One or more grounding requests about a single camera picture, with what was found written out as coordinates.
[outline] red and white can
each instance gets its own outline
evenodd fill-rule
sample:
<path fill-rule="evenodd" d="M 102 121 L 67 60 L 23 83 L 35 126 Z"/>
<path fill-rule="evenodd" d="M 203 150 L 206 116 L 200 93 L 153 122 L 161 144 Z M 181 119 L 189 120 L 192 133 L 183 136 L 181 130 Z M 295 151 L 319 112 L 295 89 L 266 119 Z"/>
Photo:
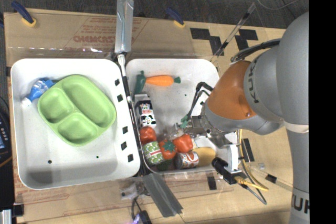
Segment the red and white can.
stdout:
<path fill-rule="evenodd" d="M 176 169 L 193 168 L 198 165 L 200 159 L 196 152 L 177 153 L 175 159 Z"/>

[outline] yellow clamp tip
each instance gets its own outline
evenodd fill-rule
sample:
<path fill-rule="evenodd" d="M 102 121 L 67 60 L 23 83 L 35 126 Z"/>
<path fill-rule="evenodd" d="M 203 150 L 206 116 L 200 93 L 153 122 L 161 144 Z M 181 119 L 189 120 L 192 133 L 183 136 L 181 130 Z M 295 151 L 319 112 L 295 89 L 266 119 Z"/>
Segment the yellow clamp tip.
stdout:
<path fill-rule="evenodd" d="M 36 25 L 36 19 L 33 18 L 33 22 L 30 23 L 28 22 L 25 18 L 22 18 L 21 21 L 26 25 L 26 26 L 29 26 L 29 27 L 34 27 Z"/>
<path fill-rule="evenodd" d="M 185 27 L 185 23 L 183 23 L 182 25 L 178 22 L 178 21 L 174 21 L 174 24 L 175 25 L 177 25 L 178 27 L 180 27 L 180 28 L 183 28 L 183 27 Z"/>

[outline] white bottle cap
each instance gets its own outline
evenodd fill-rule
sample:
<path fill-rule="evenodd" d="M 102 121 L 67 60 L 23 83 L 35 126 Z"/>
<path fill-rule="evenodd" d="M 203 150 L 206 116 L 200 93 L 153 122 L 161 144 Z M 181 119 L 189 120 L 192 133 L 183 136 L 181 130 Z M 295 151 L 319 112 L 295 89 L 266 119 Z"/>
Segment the white bottle cap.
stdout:
<path fill-rule="evenodd" d="M 24 97 L 21 101 L 22 105 L 27 107 L 30 106 L 32 104 L 31 100 L 29 100 L 27 97 Z"/>

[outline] blue bottle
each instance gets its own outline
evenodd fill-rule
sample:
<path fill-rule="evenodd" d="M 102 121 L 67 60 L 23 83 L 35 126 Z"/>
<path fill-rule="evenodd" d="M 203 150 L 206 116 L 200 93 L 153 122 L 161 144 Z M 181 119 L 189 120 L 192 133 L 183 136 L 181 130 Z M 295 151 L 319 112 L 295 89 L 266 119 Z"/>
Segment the blue bottle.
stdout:
<path fill-rule="evenodd" d="M 48 90 L 54 84 L 55 83 L 48 78 L 38 80 L 30 90 L 30 94 L 22 99 L 22 104 L 24 106 L 30 106 L 34 99 L 39 98 L 46 90 Z"/>

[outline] sink basin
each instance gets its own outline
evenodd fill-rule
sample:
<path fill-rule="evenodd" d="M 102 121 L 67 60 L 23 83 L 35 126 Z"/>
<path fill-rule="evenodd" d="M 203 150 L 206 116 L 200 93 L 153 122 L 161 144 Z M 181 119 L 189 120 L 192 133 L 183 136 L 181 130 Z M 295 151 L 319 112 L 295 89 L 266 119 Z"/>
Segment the sink basin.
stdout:
<path fill-rule="evenodd" d="M 22 106 L 21 100 L 40 78 L 61 81 L 73 75 L 94 83 L 112 102 L 116 114 L 113 121 L 113 107 L 104 99 L 93 110 L 83 106 L 80 95 L 85 95 L 91 106 L 92 98 L 87 96 L 101 97 L 97 92 L 88 93 L 88 85 L 78 86 L 82 83 L 71 79 L 60 88 L 54 85 L 40 98 L 40 111 L 65 142 L 39 114 L 38 99 L 29 107 Z M 129 178 L 138 172 L 140 157 L 132 120 L 120 69 L 114 62 L 22 59 L 12 66 L 11 80 L 18 174 L 24 185 L 57 188 Z"/>

